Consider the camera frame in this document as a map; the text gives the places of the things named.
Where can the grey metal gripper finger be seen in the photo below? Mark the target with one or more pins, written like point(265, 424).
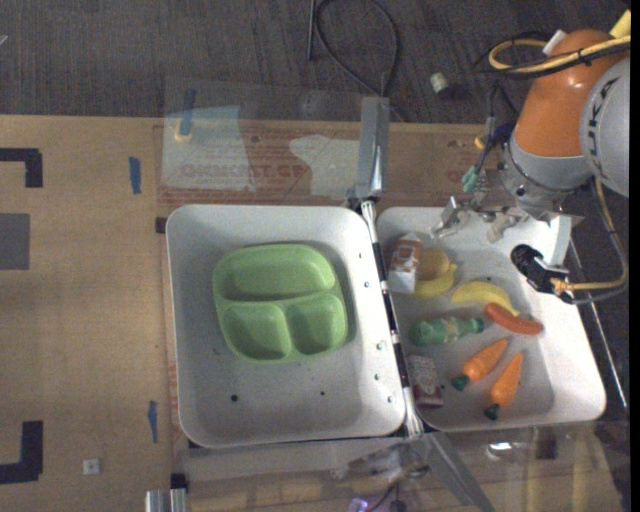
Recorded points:
point(505, 225)
point(450, 217)

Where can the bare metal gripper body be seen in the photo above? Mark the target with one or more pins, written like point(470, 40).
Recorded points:
point(530, 200)

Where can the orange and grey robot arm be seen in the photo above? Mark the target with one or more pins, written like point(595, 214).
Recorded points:
point(555, 115)

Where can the yellow toy fruit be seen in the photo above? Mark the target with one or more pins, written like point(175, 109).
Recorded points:
point(434, 272)

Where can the white and brown carton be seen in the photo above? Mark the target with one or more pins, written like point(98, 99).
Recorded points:
point(404, 265)

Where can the yellow banana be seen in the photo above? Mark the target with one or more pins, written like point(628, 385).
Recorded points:
point(482, 294)

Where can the orange sausage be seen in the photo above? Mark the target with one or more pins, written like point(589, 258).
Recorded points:
point(515, 322)

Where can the green bottle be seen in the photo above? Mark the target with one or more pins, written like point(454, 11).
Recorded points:
point(440, 331)

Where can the small white cylinder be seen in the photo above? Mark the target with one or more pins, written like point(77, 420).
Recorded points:
point(440, 83)

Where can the orange carrot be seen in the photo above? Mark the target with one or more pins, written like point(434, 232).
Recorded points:
point(482, 363)
point(507, 382)

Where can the white plastic tray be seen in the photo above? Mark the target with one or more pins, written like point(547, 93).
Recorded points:
point(560, 370)
point(280, 400)

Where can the red and white can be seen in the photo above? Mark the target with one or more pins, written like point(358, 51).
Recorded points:
point(425, 380)

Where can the brown cardboard board red print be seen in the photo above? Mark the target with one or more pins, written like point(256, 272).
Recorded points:
point(280, 170)

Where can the green divided plate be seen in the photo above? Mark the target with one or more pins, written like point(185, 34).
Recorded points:
point(280, 305)

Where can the black cylinder on white bracket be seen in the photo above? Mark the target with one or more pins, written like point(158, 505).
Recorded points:
point(537, 270)

